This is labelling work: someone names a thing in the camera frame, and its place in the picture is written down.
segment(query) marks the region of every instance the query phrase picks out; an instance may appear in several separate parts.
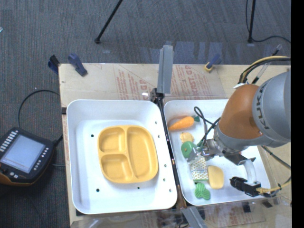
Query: gray carpet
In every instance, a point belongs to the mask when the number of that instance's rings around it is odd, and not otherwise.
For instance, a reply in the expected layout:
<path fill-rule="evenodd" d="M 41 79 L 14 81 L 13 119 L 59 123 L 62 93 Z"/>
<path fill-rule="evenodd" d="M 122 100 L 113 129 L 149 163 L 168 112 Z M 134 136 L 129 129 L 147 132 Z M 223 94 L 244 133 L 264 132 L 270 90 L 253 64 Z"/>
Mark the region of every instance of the gray carpet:
<path fill-rule="evenodd" d="M 48 68 L 52 55 L 60 63 L 71 52 L 83 63 L 159 63 L 162 46 L 173 45 L 175 64 L 205 64 L 219 53 L 222 64 L 250 65 L 279 44 L 278 55 L 291 55 L 291 0 L 256 0 L 252 43 L 253 0 L 123 0 L 100 44 L 94 39 L 118 0 L 0 1 L 0 136 L 18 125 L 30 93 L 59 93 L 58 75 Z M 57 139 L 59 96 L 31 96 L 20 125 Z M 52 163 L 64 163 L 62 142 Z M 64 168 L 51 165 L 27 188 L 0 186 L 0 227 L 69 227 Z"/>

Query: yellow sponge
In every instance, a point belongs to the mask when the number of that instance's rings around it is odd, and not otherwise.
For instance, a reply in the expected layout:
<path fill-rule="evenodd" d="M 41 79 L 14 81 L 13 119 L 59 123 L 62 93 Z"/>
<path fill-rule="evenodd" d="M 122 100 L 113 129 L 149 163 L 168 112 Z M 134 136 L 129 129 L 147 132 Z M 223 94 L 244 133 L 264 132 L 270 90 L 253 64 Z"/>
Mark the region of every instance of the yellow sponge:
<path fill-rule="evenodd" d="M 221 189 L 224 186 L 224 172 L 220 167 L 209 165 L 208 177 L 209 184 L 212 189 Z"/>

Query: tripod leg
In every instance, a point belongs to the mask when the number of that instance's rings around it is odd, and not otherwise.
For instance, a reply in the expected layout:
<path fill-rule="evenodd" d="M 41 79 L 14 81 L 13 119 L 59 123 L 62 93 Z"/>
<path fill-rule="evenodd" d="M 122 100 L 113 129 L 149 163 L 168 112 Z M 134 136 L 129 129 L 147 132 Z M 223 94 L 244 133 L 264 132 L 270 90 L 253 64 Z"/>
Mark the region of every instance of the tripod leg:
<path fill-rule="evenodd" d="M 100 38 L 103 35 L 105 29 L 108 27 L 109 23 L 111 22 L 113 16 L 115 15 L 116 11 L 118 10 L 120 4 L 122 3 L 123 0 L 119 0 L 117 5 L 115 6 L 113 12 L 111 13 L 110 17 L 108 18 L 107 22 L 105 23 L 104 27 L 102 28 L 101 32 L 99 33 L 98 37 L 95 39 L 95 43 L 99 44 L 100 43 Z"/>
<path fill-rule="evenodd" d="M 255 16 L 255 8 L 256 8 L 256 0 L 252 1 L 252 10 L 251 10 L 251 20 L 250 20 L 250 28 L 249 28 L 249 38 L 248 38 L 248 42 L 252 43 L 253 39 L 252 39 L 252 28 L 253 28 L 253 19 Z"/>

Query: orange carrot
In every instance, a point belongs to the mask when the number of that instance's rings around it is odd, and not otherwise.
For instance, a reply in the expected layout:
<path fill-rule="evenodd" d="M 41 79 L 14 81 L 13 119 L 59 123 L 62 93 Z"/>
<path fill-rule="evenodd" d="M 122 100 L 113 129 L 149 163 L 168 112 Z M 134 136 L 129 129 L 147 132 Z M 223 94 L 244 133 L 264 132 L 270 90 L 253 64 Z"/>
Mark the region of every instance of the orange carrot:
<path fill-rule="evenodd" d="M 173 131 L 173 130 L 179 130 L 183 128 L 188 128 L 191 127 L 194 124 L 194 121 L 199 122 L 200 118 L 199 117 L 193 117 L 193 116 L 186 116 L 177 122 L 173 123 L 168 130 Z"/>

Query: black connector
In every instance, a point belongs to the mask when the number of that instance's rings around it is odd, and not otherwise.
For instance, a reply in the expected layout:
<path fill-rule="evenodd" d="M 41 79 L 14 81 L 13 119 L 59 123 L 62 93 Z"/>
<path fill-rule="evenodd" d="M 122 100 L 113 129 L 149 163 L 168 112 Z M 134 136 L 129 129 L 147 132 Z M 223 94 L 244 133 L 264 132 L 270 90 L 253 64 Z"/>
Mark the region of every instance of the black connector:
<path fill-rule="evenodd" d="M 261 183 L 257 183 L 256 185 L 249 185 L 246 182 L 247 180 L 241 177 L 233 177 L 230 179 L 231 186 L 237 190 L 243 191 L 245 194 L 251 197 L 259 195 L 257 188 L 261 187 Z"/>

